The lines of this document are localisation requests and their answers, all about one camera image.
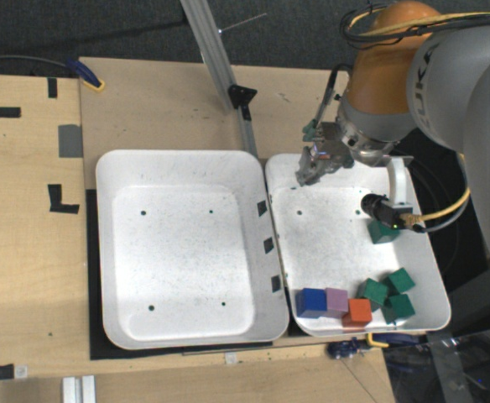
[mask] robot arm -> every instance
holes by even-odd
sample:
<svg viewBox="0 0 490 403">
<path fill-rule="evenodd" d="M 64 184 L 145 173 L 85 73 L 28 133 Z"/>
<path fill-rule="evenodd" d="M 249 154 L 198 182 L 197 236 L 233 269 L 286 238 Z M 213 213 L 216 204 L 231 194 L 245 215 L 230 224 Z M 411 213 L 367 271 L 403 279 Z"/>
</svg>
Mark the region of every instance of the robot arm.
<svg viewBox="0 0 490 403">
<path fill-rule="evenodd" d="M 370 32 L 351 33 L 358 19 L 376 12 Z M 313 144 L 301 155 L 298 182 L 316 183 L 354 160 L 387 165 L 388 153 L 418 127 L 465 156 L 467 183 L 490 250 L 490 13 L 441 16 L 422 3 L 399 2 L 350 12 L 341 32 L 361 50 L 335 121 L 323 121 L 333 95 L 328 85 L 304 130 L 304 140 Z M 388 199 L 367 199 L 363 205 L 378 218 L 370 206 L 385 203 L 389 207 Z M 406 224 L 412 228 L 410 220 Z"/>
</svg>

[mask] block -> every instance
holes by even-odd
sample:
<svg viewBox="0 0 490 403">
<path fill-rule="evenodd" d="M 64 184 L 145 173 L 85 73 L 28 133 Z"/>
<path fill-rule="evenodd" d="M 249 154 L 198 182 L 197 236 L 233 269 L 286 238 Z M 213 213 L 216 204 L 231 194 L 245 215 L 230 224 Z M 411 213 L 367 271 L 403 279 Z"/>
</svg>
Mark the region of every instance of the block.
<svg viewBox="0 0 490 403">
<path fill-rule="evenodd" d="M 348 312 L 342 317 L 342 326 L 365 328 L 372 321 L 372 308 L 369 299 L 349 299 Z"/>
<path fill-rule="evenodd" d="M 303 288 L 297 293 L 295 310 L 300 318 L 319 318 L 327 311 L 326 292 L 316 288 Z"/>
<path fill-rule="evenodd" d="M 400 230 L 388 228 L 374 219 L 368 224 L 368 232 L 370 233 L 370 238 L 372 238 L 372 243 L 377 244 L 392 242 L 399 236 Z"/>
<path fill-rule="evenodd" d="M 399 294 L 397 296 L 390 296 L 384 306 L 381 308 L 385 322 L 392 324 L 398 319 L 405 319 L 412 317 L 415 312 L 411 300 L 407 294 Z"/>
<path fill-rule="evenodd" d="M 388 294 L 395 296 L 414 287 L 414 282 L 405 268 L 396 270 L 381 281 L 388 287 Z"/>
<path fill-rule="evenodd" d="M 324 317 L 342 318 L 347 314 L 347 291 L 337 288 L 326 288 L 327 312 Z"/>
<path fill-rule="evenodd" d="M 387 299 L 388 287 L 373 279 L 366 279 L 357 290 L 357 299 L 369 299 L 372 312 L 379 309 Z"/>
</svg>

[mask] white tray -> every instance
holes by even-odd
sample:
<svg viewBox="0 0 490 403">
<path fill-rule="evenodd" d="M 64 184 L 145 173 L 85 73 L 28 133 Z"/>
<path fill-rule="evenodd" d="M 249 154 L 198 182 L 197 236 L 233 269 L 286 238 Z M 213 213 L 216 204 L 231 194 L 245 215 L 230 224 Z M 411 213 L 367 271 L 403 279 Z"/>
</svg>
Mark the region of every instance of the white tray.
<svg viewBox="0 0 490 403">
<path fill-rule="evenodd" d="M 103 325 L 126 349 L 270 341 L 289 313 L 263 172 L 241 151 L 96 168 Z"/>
<path fill-rule="evenodd" d="M 354 297 L 366 278 L 380 280 L 405 267 L 416 284 L 407 292 L 416 314 L 388 325 L 377 310 L 363 332 L 443 328 L 450 321 L 451 309 L 428 236 L 403 231 L 392 243 L 373 244 L 370 239 L 371 218 L 361 210 L 361 199 L 369 192 L 388 195 L 387 170 L 355 163 L 352 169 L 301 187 L 295 179 L 299 159 L 298 154 L 280 154 L 266 165 L 280 255 L 299 326 L 317 337 L 347 331 L 340 319 L 297 317 L 295 295 L 302 288 L 341 288 Z M 419 213 L 409 173 L 408 178 L 408 202 Z"/>
</svg>

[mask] metal rod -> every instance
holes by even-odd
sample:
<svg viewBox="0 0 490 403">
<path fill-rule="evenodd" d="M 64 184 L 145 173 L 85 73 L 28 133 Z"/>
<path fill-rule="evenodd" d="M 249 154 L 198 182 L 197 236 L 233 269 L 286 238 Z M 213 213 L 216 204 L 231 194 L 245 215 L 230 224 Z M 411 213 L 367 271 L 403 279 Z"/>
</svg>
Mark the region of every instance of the metal rod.
<svg viewBox="0 0 490 403">
<path fill-rule="evenodd" d="M 215 25 L 207 0 L 180 0 L 180 2 L 193 30 L 196 42 L 201 49 L 202 59 L 208 67 L 219 97 L 222 100 L 225 112 L 235 112 L 237 115 L 243 148 L 258 157 L 252 124 L 242 118 L 240 110 L 237 112 L 234 110 L 228 95 L 228 88 L 236 84 L 236 77 L 230 66 L 227 52 L 222 44 L 219 30 Z"/>
<path fill-rule="evenodd" d="M 255 17 L 247 18 L 247 19 L 244 19 L 243 21 L 241 21 L 239 23 L 229 25 L 228 27 L 225 27 L 224 29 L 219 29 L 218 32 L 219 32 L 219 34 L 224 33 L 225 31 L 228 31 L 229 29 L 235 29 L 236 27 L 239 27 L 240 25 L 250 23 L 251 21 L 254 21 L 255 19 L 259 19 L 259 18 L 265 17 L 265 16 L 267 16 L 266 13 L 260 13 L 259 15 L 256 15 Z"/>
</svg>

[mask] gray tape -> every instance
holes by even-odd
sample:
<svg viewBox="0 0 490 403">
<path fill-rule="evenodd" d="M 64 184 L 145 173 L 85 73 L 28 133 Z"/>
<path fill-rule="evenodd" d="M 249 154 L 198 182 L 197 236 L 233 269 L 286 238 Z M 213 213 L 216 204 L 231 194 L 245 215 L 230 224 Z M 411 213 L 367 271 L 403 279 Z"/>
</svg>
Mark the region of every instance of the gray tape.
<svg viewBox="0 0 490 403">
<path fill-rule="evenodd" d="M 59 157 L 83 158 L 83 135 L 79 125 L 59 126 Z"/>
</svg>

